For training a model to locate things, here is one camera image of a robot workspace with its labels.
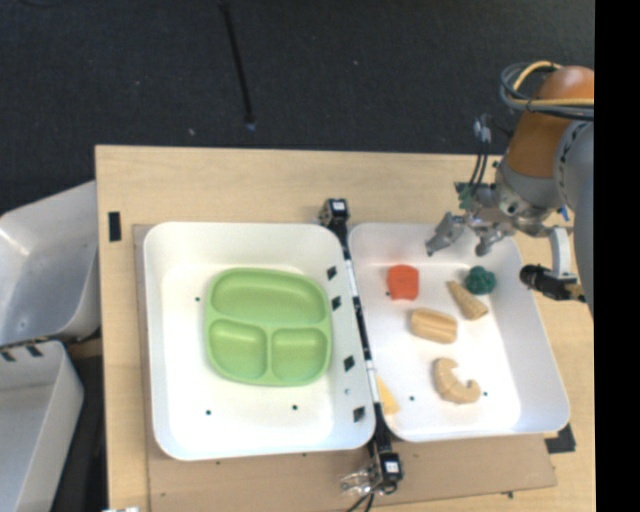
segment white bin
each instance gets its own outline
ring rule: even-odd
[[[100,325],[96,184],[0,217],[0,345]]]
[[[48,512],[83,401],[59,341],[0,356],[0,512]]]

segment green toy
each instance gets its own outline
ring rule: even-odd
[[[324,290],[300,274],[233,268],[209,285],[205,343],[213,367],[247,384],[302,386],[331,356],[331,308]]]
[[[474,295],[491,293],[496,286],[496,276],[484,267],[475,266],[464,279],[464,285]]]

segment wooden table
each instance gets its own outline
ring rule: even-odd
[[[185,463],[156,446],[145,414],[134,227],[312,222],[330,197],[347,199],[352,225],[437,223],[456,211],[453,182],[469,178],[474,157],[126,146],[98,146],[95,157],[110,507],[348,509],[354,499],[340,495],[337,479],[366,460],[360,450]],[[550,265],[544,240],[516,241],[523,261]],[[376,507],[595,510],[593,321],[582,304],[536,301],[569,395],[576,452],[549,456],[542,435],[395,443],[407,476]],[[520,490],[512,499],[503,494]]]

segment white tray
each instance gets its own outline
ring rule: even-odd
[[[82,383],[58,341],[0,357],[0,510],[49,510],[80,415]]]
[[[165,223],[143,242],[152,423],[160,447],[183,460],[345,450],[364,445],[375,418],[342,249],[325,228],[298,224]],[[314,279],[329,300],[327,372],[299,387],[232,382],[204,344],[204,297],[219,272],[251,266]],[[328,279],[327,270],[337,274]],[[345,359],[354,366],[345,370]],[[354,411],[364,416],[354,421]]]
[[[505,239],[480,258],[474,253],[477,238],[467,230],[453,246],[429,257],[424,243],[435,227],[361,224],[350,234],[374,364],[400,406],[385,416],[389,428],[414,442],[561,429],[569,403],[532,293],[519,281],[522,262],[515,242]],[[419,269],[413,301],[387,295],[387,270],[400,263]],[[494,272],[497,285],[479,296],[489,313],[470,321],[446,281],[462,282],[476,265]],[[409,319],[417,307],[454,316],[457,340],[444,345],[413,335]],[[479,383],[483,394],[477,402],[458,405],[440,398],[431,372],[440,357],[458,362],[455,372],[463,382]]]

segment yellow object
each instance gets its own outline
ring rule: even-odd
[[[411,332],[438,343],[453,343],[458,336],[458,322],[446,313],[418,308],[411,315]]]
[[[453,359],[443,357],[433,365],[433,373],[436,381],[436,389],[440,396],[449,402],[456,404],[469,404],[480,398],[480,386],[475,380],[463,384],[453,374],[453,369],[458,367]]]
[[[536,62],[523,71],[515,84],[518,90],[524,79],[540,67],[555,68],[536,90],[531,101],[512,98],[516,103],[534,105],[593,105],[595,73],[582,66],[560,66]],[[570,119],[540,112],[524,112],[509,143],[507,163],[515,172],[535,178],[553,177],[553,159]]]
[[[380,391],[380,401],[382,402],[382,412],[385,414],[395,414],[400,410],[400,406],[396,399],[393,398],[391,391],[385,385],[379,375],[376,375],[376,382],[378,383],[378,390]]]
[[[447,287],[468,320],[476,320],[489,312],[489,308],[469,290],[456,281],[447,281]]]

